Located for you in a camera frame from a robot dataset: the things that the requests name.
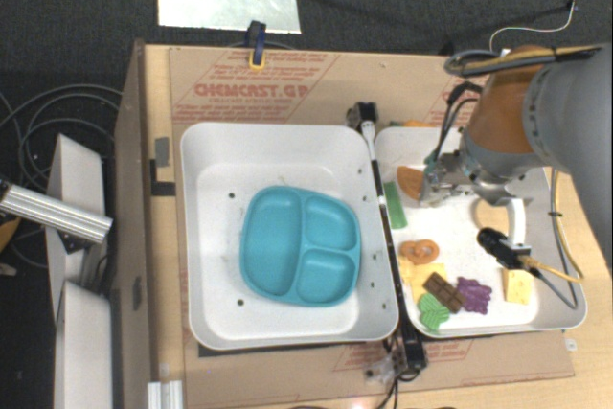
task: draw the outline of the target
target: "green block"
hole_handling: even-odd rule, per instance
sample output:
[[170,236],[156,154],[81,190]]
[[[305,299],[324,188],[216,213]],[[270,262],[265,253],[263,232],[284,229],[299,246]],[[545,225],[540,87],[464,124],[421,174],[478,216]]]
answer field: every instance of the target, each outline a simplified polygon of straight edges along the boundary
[[394,181],[383,185],[385,199],[387,201],[387,211],[390,216],[390,224],[393,229],[401,229],[407,226],[406,216],[402,210],[402,201],[398,194],[398,188]]

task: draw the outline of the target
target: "silver metal tube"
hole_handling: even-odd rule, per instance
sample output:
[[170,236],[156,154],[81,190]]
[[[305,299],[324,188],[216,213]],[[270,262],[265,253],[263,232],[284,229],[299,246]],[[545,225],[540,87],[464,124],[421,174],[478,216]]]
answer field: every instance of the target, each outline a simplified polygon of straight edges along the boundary
[[113,220],[11,184],[0,193],[0,212],[54,227],[72,237],[102,243]]

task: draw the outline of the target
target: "binder clip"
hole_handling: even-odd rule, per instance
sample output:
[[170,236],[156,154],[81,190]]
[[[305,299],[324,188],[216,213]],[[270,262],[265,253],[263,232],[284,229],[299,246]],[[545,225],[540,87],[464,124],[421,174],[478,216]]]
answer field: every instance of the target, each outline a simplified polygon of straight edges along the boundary
[[252,70],[262,70],[266,62],[266,53],[264,45],[266,40],[266,25],[251,21],[249,29],[245,35],[245,46],[253,48],[249,54],[249,68]]

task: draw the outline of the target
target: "cardboard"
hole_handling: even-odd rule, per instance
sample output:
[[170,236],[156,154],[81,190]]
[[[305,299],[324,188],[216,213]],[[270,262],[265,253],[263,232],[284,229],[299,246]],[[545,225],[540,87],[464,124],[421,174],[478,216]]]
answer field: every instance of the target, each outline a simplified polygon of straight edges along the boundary
[[[129,133],[123,133],[123,140],[118,142],[123,157],[118,158],[117,172],[122,181],[118,184],[118,221],[124,227],[118,231],[119,243],[125,248],[125,264],[119,263],[117,281],[122,297],[125,407],[144,406],[139,401],[147,392],[148,375],[154,381],[182,379],[189,409],[297,405],[349,397],[355,403],[375,406],[387,386],[369,383],[364,370],[385,355],[382,343],[223,355],[198,347],[186,316],[187,270],[182,207],[177,206],[181,203],[177,144],[182,131],[202,119],[341,125],[347,109],[358,101],[377,103],[381,127],[392,120],[436,122],[441,116],[443,93],[458,80],[443,71],[442,57],[271,51],[266,68],[255,74],[245,69],[247,57],[246,50],[202,47],[146,46],[135,52],[123,116],[120,114],[118,122],[118,131],[122,128]],[[140,80],[134,76],[139,63]],[[206,91],[198,84],[204,84]],[[146,101],[140,101],[141,113],[137,116],[139,97]],[[157,148],[159,154],[156,142],[160,139],[168,144],[170,158],[151,167]],[[128,216],[136,221],[126,223]],[[132,251],[137,246],[139,251]],[[135,276],[147,282],[143,306],[136,312],[124,298],[131,296]],[[610,300],[604,308],[610,312]],[[507,384],[564,378],[574,373],[559,331],[432,342],[426,349],[429,367],[415,382],[402,385],[401,391]],[[602,364],[613,371],[610,362],[603,359]],[[587,364],[582,367],[588,370]],[[482,394],[473,390],[477,389],[459,392],[458,397]],[[420,393],[419,400],[440,401],[449,394]],[[407,395],[405,400],[409,399],[417,400]],[[450,400],[445,401],[439,405],[449,405]],[[340,407],[333,402],[326,406]]]

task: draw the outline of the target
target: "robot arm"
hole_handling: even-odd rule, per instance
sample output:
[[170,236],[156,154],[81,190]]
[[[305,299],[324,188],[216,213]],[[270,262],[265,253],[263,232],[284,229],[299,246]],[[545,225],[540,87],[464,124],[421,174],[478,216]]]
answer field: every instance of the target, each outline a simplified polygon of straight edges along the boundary
[[588,59],[491,76],[459,150],[426,171],[421,201],[470,187],[501,204],[511,197],[506,185],[512,179],[543,166],[570,173],[611,267],[611,44]]

